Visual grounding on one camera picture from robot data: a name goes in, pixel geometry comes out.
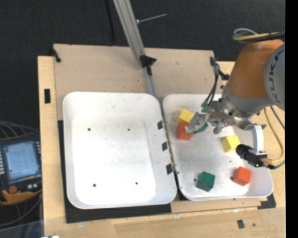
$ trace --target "red button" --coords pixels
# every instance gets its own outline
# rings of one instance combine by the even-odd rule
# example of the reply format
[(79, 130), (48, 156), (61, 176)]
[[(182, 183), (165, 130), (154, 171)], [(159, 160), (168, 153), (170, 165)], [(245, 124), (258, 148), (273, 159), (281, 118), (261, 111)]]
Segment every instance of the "red button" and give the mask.
[(10, 194), (16, 194), (17, 191), (18, 191), (17, 186), (12, 185), (12, 186), (9, 187), (9, 192), (10, 192)]

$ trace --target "wooden table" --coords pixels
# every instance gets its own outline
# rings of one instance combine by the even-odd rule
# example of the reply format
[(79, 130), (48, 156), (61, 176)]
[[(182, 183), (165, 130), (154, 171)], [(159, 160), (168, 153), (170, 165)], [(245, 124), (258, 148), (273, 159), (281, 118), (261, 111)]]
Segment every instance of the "wooden table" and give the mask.
[[(268, 198), (221, 199), (205, 202), (171, 203), (170, 214), (66, 223), (59, 134), (62, 100), (71, 91), (146, 92), (143, 70), (137, 68), (125, 47), (54, 45), (61, 62), (54, 57), (38, 57), (40, 132), (42, 147), (44, 235), (63, 237), (286, 237), (285, 166), (271, 171), (276, 207), (258, 209)], [(157, 58), (153, 81), (158, 99), (171, 93), (209, 93), (213, 85), (210, 65), (212, 51), (146, 49)], [(219, 62), (230, 73), (233, 62)], [(285, 119), (285, 114), (276, 108)], [(272, 112), (273, 127), (282, 142), (285, 133)], [(262, 113), (256, 123), (267, 123)], [(269, 157), (280, 154), (271, 129), (264, 129)], [(237, 221), (244, 223), (240, 228)]]

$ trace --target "red cube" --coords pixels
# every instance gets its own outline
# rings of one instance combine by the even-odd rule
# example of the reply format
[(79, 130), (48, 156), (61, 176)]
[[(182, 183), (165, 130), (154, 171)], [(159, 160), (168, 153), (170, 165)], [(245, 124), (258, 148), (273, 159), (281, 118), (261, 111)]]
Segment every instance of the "red cube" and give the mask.
[(181, 122), (177, 127), (177, 138), (180, 140), (189, 140), (193, 136), (193, 132), (191, 132), (189, 135), (185, 131), (185, 127), (190, 125), (186, 122)]
[(246, 169), (244, 167), (239, 167), (238, 169), (235, 170), (232, 180), (233, 182), (241, 186), (245, 186), (246, 184), (249, 183), (251, 175), (252, 175), (251, 170)]

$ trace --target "white tray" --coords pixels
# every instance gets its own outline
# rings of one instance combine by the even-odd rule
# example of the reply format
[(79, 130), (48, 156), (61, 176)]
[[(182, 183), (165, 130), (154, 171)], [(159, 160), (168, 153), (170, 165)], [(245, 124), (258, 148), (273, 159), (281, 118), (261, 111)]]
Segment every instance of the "white tray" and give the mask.
[(64, 98), (63, 115), (67, 194), (75, 207), (157, 205), (175, 198), (156, 98), (72, 92)]
[[(255, 168), (241, 159), (236, 152), (225, 153), (221, 140), (236, 134), (242, 144), (253, 147), (251, 131), (237, 127), (226, 127), (218, 134), (213, 134), (213, 127), (194, 134), (189, 140), (178, 140), (175, 122), (183, 108), (191, 112), (201, 112), (201, 104), (207, 95), (172, 94), (163, 100), (171, 151), (173, 153), (180, 190), (185, 197), (193, 201), (209, 199), (266, 197), (273, 191), (273, 181), (267, 168)], [(240, 186), (231, 180), (236, 168), (243, 166), (252, 171), (250, 183)], [(206, 192), (196, 188), (196, 180), (202, 171), (216, 176), (214, 187)]]

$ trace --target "yellow cube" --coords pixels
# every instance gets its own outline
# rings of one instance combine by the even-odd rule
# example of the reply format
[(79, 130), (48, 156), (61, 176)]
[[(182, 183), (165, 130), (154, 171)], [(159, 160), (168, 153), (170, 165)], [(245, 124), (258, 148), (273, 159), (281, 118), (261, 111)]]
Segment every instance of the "yellow cube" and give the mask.
[(188, 111), (187, 109), (183, 109), (177, 119), (175, 121), (177, 124), (180, 124), (181, 122), (190, 123), (191, 119), (193, 118), (194, 113), (191, 111)]
[(239, 144), (240, 144), (240, 141), (237, 135), (228, 136), (222, 140), (222, 146), (226, 153), (235, 151)]

